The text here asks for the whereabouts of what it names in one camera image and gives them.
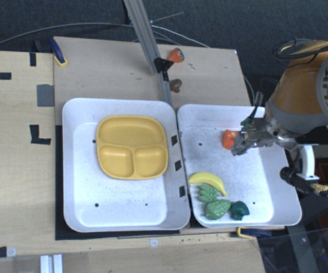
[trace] toy banana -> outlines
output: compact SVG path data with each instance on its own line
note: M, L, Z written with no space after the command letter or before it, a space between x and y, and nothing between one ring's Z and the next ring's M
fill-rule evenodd
M190 184L205 183L218 189L223 194L223 196L227 195L227 192L223 187L222 180L218 176L208 172L198 172L193 174L189 178L189 183Z

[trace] red object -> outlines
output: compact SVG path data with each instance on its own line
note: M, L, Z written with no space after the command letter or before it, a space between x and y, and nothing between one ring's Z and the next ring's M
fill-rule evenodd
M225 130L222 134L222 146L228 150L233 146L233 140L236 138L237 131Z
M181 49L175 48L174 50L172 50L172 52L170 53L170 55L167 59L169 61L173 61L175 63L181 63L182 61L185 60L185 56L184 56L183 52L181 51Z

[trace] wooden table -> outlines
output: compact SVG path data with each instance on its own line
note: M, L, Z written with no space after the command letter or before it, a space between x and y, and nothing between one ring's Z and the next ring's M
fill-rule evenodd
M56 40L67 56L66 68L50 53L0 51L0 72L11 73L11 80L0 80L0 247L15 248L17 257L64 253L67 272L82 272L84 264L91 268L85 272L96 272L102 261L112 272L264 272L256 240L230 238L235 228L188 225L179 235L55 240L55 125L61 124L63 104L74 97L160 100L139 44ZM173 48L160 45L162 57ZM171 80L183 82L181 92L172 93L175 109L187 103L250 105L234 50L181 49L185 61L169 70ZM101 57L92 57L93 50ZM77 61L79 52L91 59ZM38 106L42 85L55 87L55 107ZM30 125L39 125L39 137L51 143L32 144ZM158 247L150 247L152 238ZM0 262L0 272L14 262Z

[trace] green pepper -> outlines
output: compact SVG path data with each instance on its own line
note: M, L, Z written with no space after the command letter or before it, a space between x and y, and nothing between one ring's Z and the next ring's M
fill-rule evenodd
M200 196L198 197L198 199L202 202L214 201L217 199L219 195L219 191L214 187L201 185L199 189L200 189L199 191Z
M242 201L231 204L230 210L232 212L232 218L240 221L243 219L243 216L248 216L250 214L248 207Z
M216 199L206 205L206 217L210 220L218 220L223 217L231 206L230 200Z

